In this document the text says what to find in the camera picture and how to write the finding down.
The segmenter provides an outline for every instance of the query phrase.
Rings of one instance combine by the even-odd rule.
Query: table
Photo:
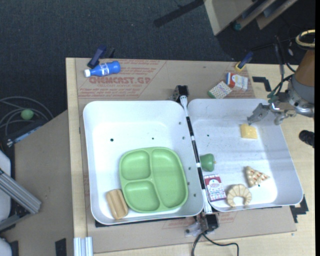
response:
[[[76,63],[76,58],[66,59],[73,232],[74,237],[84,238],[88,236],[88,227],[86,222],[87,215],[81,135],[79,133],[81,119],[79,117]],[[232,65],[232,63],[229,62],[210,61],[162,61],[159,63],[163,63],[163,66],[161,66],[154,75],[153,78],[155,81],[157,79],[163,79],[163,77],[160,77],[162,73],[173,73],[174,78],[173,76],[168,76],[169,79],[164,79],[167,82],[167,85],[164,86],[164,88],[152,89],[151,86],[144,88],[141,95],[144,94],[145,97],[151,100],[157,98],[165,100],[165,97],[170,95],[170,89],[173,90],[178,84],[185,85],[188,83],[197,83],[198,85],[203,86],[202,90],[197,90],[190,86],[190,97],[204,97],[204,92],[208,91],[217,80],[220,80],[222,73],[225,72],[226,69],[230,69]],[[279,67],[277,65],[247,64],[247,72],[250,78],[252,78],[252,75],[266,77],[271,86],[277,85],[280,79],[280,75],[278,75]],[[267,93],[262,84],[252,82],[252,88],[256,98],[266,98]],[[298,217],[298,223],[296,225],[297,231],[293,233],[278,233],[218,241],[219,243],[238,243],[241,255],[315,255],[314,149],[309,145],[304,144],[297,137],[302,130],[314,131],[314,121],[311,118],[299,115],[295,118],[284,120],[281,127],[298,172],[309,211],[306,215],[300,215]],[[189,242],[178,245],[134,249],[130,251],[96,253],[96,255],[189,255],[191,247],[192,244]],[[196,253],[199,255],[205,255],[212,252],[217,255],[225,255],[227,253],[236,255],[236,249],[233,247],[213,247],[209,242],[200,242],[196,247]]]

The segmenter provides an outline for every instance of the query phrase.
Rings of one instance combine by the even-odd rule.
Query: wooden table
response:
[[[190,72],[190,67],[203,67],[202,73],[198,76],[199,85],[208,84],[210,76],[214,75],[217,70],[213,66],[223,66],[222,62],[201,62],[201,61],[176,61],[174,62],[175,77],[177,81],[181,78],[182,83],[185,79],[195,79],[194,73]],[[247,72],[252,81],[252,76],[266,77],[271,87],[275,87],[280,80],[279,66],[273,64],[247,64]],[[80,117],[78,106],[77,92],[77,71],[76,59],[66,59],[66,77],[67,77],[67,99],[68,99],[68,121],[69,121],[69,138],[70,138],[70,163],[71,163],[71,180],[72,180],[72,205],[73,205],[73,231],[74,237],[84,238],[88,236],[85,209],[85,191],[84,176],[82,166],[82,149],[81,136],[79,133]],[[168,81],[168,87],[172,90],[175,88],[176,81]],[[252,87],[256,98],[266,99],[267,92],[261,83],[252,82]],[[236,242],[240,248],[240,255],[315,255],[315,151],[314,149],[299,140],[298,134],[302,130],[314,132],[314,120],[312,118],[298,115],[294,118],[285,119],[281,125],[284,137],[287,142],[293,163],[298,172],[300,182],[305,194],[308,205],[306,215],[298,216],[296,224],[297,231],[293,233],[277,233],[270,235],[251,236],[244,238],[235,238],[229,240],[219,240],[219,243]],[[192,244],[183,243],[179,245],[157,246],[150,248],[141,248],[126,251],[113,251],[96,253],[99,256],[124,256],[124,255],[190,255]],[[235,246],[219,247],[209,242],[201,240],[196,247],[197,255],[236,255]]]

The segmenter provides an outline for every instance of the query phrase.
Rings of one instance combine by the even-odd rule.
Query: white tray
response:
[[[169,100],[93,101],[83,110],[93,217],[104,225],[195,216],[204,199],[184,110]],[[106,193],[121,189],[119,160],[131,150],[167,147],[179,156],[188,198],[175,210],[138,213],[129,209],[122,219],[111,215]]]
[[[244,172],[246,166],[270,177],[260,186],[249,188],[252,194],[249,205],[244,206],[240,197],[234,198],[236,207],[230,207],[226,200],[211,202],[218,211],[296,205],[303,198],[295,166],[281,127],[274,124],[273,113],[251,125],[256,128],[258,139],[241,137],[240,125],[248,123],[247,117],[259,103],[268,105],[265,100],[255,98],[195,99],[188,105],[198,154],[214,155],[213,174],[219,174],[225,191],[234,184],[248,187]]]

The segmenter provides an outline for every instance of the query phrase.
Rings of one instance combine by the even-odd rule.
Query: white bottle cap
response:
[[[86,78],[88,78],[88,77],[91,76],[90,69],[85,69],[85,70],[84,70],[84,76],[85,76]]]

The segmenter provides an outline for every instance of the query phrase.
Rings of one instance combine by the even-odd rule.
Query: green ball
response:
[[[35,113],[31,109],[24,109],[21,111],[21,118],[23,120],[31,120],[34,117]]]

